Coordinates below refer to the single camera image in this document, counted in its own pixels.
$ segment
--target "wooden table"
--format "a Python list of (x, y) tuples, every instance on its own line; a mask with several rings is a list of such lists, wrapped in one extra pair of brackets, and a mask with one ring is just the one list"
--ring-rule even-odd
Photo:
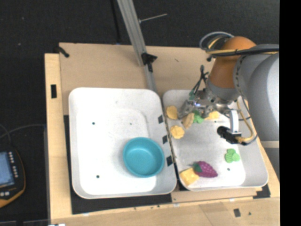
[[(261, 188), (172, 193), (172, 203), (72, 214), (63, 115), (68, 95), (77, 87), (147, 88), (132, 46), (60, 43), (70, 56), (45, 54), (49, 198), (51, 223), (67, 225), (278, 225), (280, 184), (260, 146), (269, 172), (270, 197), (253, 199)], [(191, 89), (199, 67), (210, 71), (213, 62), (198, 48), (147, 47), (158, 56), (153, 64), (160, 96), (170, 89)], [(234, 209), (241, 216), (236, 217)]]

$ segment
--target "black background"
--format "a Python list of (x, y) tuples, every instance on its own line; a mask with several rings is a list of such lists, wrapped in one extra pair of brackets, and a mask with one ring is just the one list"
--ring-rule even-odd
[[(146, 45), (198, 47), (208, 32), (279, 43), (280, 0), (133, 0)], [(130, 44), (117, 6), (121, 44)], [(116, 43), (110, 0), (0, 0), (0, 124), (8, 130), (46, 123), (45, 53), (59, 42)], [(12, 134), (26, 170), (25, 193), (0, 209), (0, 221), (48, 216), (44, 129)]]

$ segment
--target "multimeter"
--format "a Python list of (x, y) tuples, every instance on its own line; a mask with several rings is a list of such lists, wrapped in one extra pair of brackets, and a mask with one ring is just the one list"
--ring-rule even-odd
[(0, 208), (19, 197), (25, 190), (24, 167), (16, 149), (0, 148)]

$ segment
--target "white tray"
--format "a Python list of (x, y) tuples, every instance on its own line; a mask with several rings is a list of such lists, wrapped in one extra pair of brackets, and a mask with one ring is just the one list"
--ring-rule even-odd
[[(189, 92), (190, 90), (167, 91), (163, 95), (164, 107), (174, 105), (180, 109), (184, 101), (188, 99)], [(166, 120), (169, 128), (173, 125), (184, 128), (180, 120), (169, 118)], [(185, 186), (183, 182), (182, 184), (192, 191), (265, 185), (268, 181), (268, 172), (257, 142), (254, 141), (248, 146), (230, 144), (217, 134), (219, 126), (230, 128), (229, 119), (220, 114), (218, 119), (204, 120), (201, 124), (193, 123), (189, 129), (185, 130), (184, 137), (181, 139), (172, 137), (171, 144), (179, 173), (190, 168), (197, 161), (206, 161), (218, 173), (215, 178), (200, 177), (189, 186)], [(243, 121), (240, 121), (239, 126), (243, 135), (250, 134)], [(224, 156), (230, 148), (235, 149), (240, 155), (240, 161), (232, 163), (225, 161)]]
[(147, 89), (77, 88), (69, 95), (71, 171), (83, 198), (168, 194), (176, 186), (173, 165), (156, 176), (130, 174), (122, 159), (128, 140), (148, 137), (171, 156), (160, 98)]

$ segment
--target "blue bowl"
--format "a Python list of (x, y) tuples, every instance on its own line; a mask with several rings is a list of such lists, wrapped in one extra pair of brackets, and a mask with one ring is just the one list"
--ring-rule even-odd
[(123, 149), (126, 168), (135, 176), (152, 177), (164, 167), (164, 153), (153, 140), (136, 137), (128, 141)]

